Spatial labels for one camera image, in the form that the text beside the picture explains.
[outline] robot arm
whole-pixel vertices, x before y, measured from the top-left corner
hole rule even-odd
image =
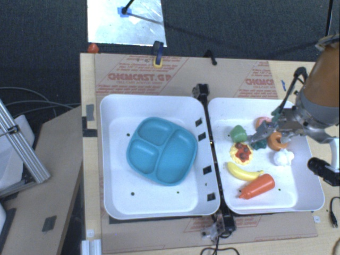
[[[263,121],[256,133],[250,137],[254,143],[265,139],[274,131],[282,133],[281,142],[286,143],[296,135],[307,135],[318,143],[330,143],[332,148],[332,165],[318,163],[318,159],[309,161],[309,167],[316,172],[316,167],[331,170],[335,179],[325,181],[339,186],[339,142],[331,137],[325,129],[339,124],[339,34],[322,38],[317,48],[323,52],[317,59],[307,78],[305,68],[298,68],[287,95],[280,106],[272,112],[270,123]],[[288,96],[292,93],[295,82],[303,76],[304,85],[297,93],[295,105],[284,108]]]

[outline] blue plate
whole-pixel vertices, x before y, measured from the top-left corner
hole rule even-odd
[[[170,121],[150,117],[139,124],[127,147],[129,165],[164,185],[177,185],[187,176],[197,153],[197,140]]]

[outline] orange donut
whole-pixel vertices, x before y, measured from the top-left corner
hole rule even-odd
[[[275,151],[280,151],[280,149],[286,148],[288,143],[281,143],[281,132],[275,131],[268,138],[268,146]]]
[[[259,117],[257,120],[256,120],[256,124],[255,124],[255,129],[257,129],[260,124],[262,124],[263,121],[266,121],[266,122],[271,122],[271,118],[269,117]]]

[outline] orange-red toy bottle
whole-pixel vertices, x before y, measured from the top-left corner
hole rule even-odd
[[[239,198],[250,199],[259,194],[265,193],[275,187],[275,181],[269,174],[264,174],[249,183],[241,191]]]

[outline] toy banana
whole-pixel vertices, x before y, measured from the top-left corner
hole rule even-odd
[[[232,163],[231,161],[228,161],[227,168],[234,177],[237,177],[238,179],[244,180],[244,181],[253,181],[264,173],[263,170],[259,172],[245,171],[239,168],[236,164]]]

